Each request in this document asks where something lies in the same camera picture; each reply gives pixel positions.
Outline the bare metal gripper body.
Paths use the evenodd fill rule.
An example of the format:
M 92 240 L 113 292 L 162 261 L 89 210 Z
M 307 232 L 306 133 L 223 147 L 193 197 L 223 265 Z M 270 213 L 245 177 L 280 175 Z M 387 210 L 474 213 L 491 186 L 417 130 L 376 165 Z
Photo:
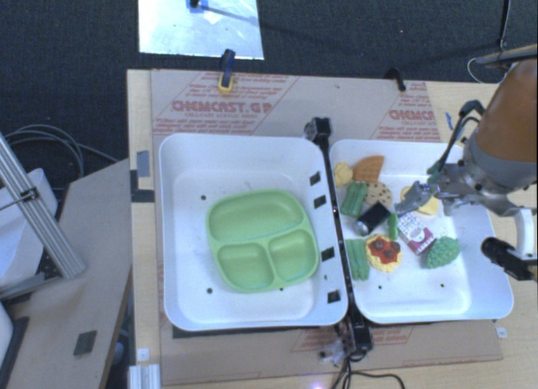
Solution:
M 498 216 L 514 216 L 521 209 L 508 198 L 512 189 L 498 185 L 470 161 L 444 165 L 437 161 L 427 174 L 431 195 L 439 200 L 464 197 L 467 204 L 463 206 L 482 206 Z

